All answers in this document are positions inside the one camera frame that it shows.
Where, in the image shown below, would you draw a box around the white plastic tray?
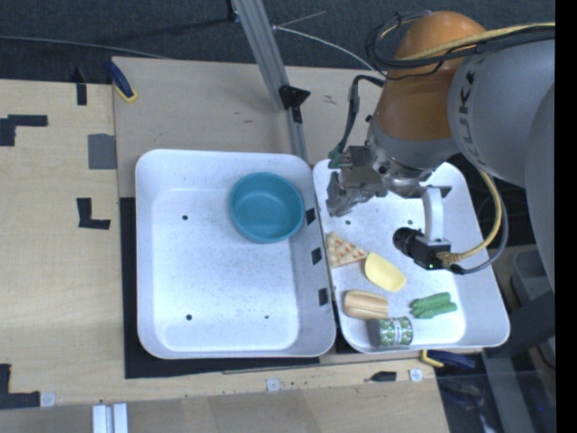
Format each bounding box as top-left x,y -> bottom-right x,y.
134,148 -> 337,361
311,156 -> 512,355

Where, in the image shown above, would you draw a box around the tan toy bread bun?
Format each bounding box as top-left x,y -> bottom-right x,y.
343,289 -> 390,320

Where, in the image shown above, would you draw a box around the blue bowl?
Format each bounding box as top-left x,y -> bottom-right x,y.
227,171 -> 307,245

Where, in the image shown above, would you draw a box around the green toy beans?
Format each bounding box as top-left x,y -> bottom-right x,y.
408,290 -> 459,320

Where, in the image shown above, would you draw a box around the pale wood board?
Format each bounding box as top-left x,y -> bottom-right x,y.
111,55 -> 486,377

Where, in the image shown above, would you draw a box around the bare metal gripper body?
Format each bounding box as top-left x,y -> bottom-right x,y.
337,144 -> 434,200

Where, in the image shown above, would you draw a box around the green and white can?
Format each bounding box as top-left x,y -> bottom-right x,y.
366,315 -> 415,348

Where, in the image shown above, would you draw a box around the black cylinder on white bracket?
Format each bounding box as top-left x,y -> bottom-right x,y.
392,186 -> 453,272

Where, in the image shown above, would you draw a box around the yellow toy chip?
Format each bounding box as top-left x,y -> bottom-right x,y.
363,251 -> 408,294

